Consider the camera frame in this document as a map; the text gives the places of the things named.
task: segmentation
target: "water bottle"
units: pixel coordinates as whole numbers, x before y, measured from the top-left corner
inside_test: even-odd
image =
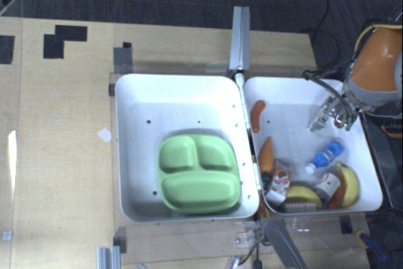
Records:
[[[341,155],[343,147],[337,141],[330,141],[328,145],[315,155],[314,160],[306,165],[305,169],[308,173],[313,174],[319,167],[326,167],[334,158]]]

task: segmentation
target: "toy sausage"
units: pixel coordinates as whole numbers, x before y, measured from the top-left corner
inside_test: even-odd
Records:
[[[340,174],[338,175],[338,178],[341,184],[327,204],[327,207],[333,210],[341,207],[341,201],[343,200],[344,192],[346,191],[346,182],[344,180],[344,176]]]
[[[252,107],[251,125],[252,125],[252,131],[254,134],[257,134],[260,131],[259,118],[260,118],[260,114],[262,113],[264,108],[266,108],[266,104],[264,103],[263,100],[257,101],[254,104],[254,106]]]

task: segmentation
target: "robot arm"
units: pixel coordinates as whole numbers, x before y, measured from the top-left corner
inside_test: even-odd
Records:
[[[311,131],[326,126],[329,118],[334,124],[349,130],[359,112],[374,112],[390,102],[402,101],[402,25],[373,25],[364,30],[357,40],[357,51],[363,37],[370,35],[360,54],[353,59],[339,94],[334,89],[310,76],[304,77],[319,83],[331,92],[327,101],[313,117]]]

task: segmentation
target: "white tray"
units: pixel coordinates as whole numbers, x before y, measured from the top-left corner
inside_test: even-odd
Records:
[[[340,90],[343,85],[336,80],[324,81],[336,90]],[[336,139],[343,145],[344,151],[336,160],[356,173],[360,196],[356,203],[345,209],[319,210],[314,214],[371,212],[381,206],[382,191],[360,119],[357,119],[350,131],[336,128],[331,120],[320,131],[311,132],[307,127],[312,116],[329,96],[327,91],[304,79],[252,77],[247,80],[244,93],[249,112],[258,100],[266,102],[266,108],[260,116],[261,130],[253,134],[256,154],[259,154],[266,138],[271,137],[275,158],[292,165],[292,183],[314,184],[317,177],[309,175],[305,165],[329,141]],[[334,168],[334,164],[319,169],[317,175]]]
[[[121,205],[136,222],[228,219],[253,215],[259,204],[241,97],[220,76],[128,74],[116,83]],[[157,152],[172,135],[210,134],[233,148],[241,176],[239,203],[213,215],[180,214],[158,189]]]

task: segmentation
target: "green plate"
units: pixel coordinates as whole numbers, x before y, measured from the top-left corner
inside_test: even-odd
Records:
[[[177,135],[162,142],[158,184],[164,203],[186,214],[227,210],[241,196],[234,151],[213,135]]]

